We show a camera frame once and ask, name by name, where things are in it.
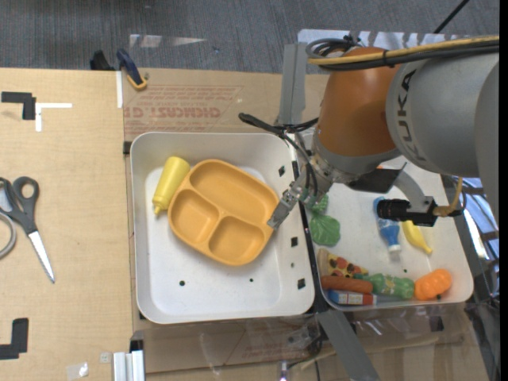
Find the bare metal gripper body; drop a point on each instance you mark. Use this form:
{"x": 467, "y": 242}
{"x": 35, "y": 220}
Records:
{"x": 317, "y": 179}

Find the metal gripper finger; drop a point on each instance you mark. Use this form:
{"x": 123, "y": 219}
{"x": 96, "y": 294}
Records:
{"x": 282, "y": 208}

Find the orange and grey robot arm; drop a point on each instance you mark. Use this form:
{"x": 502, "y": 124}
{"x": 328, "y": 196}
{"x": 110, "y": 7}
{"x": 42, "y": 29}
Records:
{"x": 357, "y": 105}

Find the thin black rod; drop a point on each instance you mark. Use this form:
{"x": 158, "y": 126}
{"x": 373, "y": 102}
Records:
{"x": 306, "y": 228}

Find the green lettuce toy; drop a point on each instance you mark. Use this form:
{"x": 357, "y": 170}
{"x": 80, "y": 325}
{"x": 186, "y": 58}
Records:
{"x": 324, "y": 230}

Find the orange divided plate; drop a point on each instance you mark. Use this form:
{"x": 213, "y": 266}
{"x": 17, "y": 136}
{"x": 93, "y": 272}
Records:
{"x": 222, "y": 189}

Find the white plastic tray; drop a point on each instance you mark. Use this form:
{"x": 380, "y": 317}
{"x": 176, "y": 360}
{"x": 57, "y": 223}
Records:
{"x": 361, "y": 228}
{"x": 222, "y": 292}

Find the pizza slice toy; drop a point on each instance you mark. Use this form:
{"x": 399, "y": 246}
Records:
{"x": 337, "y": 263}

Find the blue and white bottle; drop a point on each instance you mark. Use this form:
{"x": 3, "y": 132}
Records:
{"x": 389, "y": 232}

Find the brown sausage toy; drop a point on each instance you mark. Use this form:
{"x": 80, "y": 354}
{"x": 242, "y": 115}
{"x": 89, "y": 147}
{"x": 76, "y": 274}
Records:
{"x": 345, "y": 284}

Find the blue and red carton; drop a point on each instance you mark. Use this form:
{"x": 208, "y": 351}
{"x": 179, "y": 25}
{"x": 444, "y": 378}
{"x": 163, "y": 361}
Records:
{"x": 349, "y": 298}

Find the yellow banana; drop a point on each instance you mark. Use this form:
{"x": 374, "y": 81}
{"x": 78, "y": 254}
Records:
{"x": 414, "y": 236}

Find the yellow squeeze bottle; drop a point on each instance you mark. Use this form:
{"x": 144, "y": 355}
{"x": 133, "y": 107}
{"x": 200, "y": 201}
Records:
{"x": 170, "y": 181}

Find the green bottle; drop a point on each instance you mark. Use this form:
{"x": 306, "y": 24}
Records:
{"x": 391, "y": 286}

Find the brown cardboard board red print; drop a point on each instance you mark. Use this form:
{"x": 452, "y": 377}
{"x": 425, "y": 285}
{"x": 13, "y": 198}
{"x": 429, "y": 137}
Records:
{"x": 182, "y": 105}

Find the orange pumpkin toy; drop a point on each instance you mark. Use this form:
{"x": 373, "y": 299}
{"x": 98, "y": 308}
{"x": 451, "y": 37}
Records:
{"x": 433, "y": 285}

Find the black cylinder on white bracket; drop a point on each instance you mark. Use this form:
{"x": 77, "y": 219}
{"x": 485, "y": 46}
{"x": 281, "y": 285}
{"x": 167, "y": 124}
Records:
{"x": 420, "y": 212}

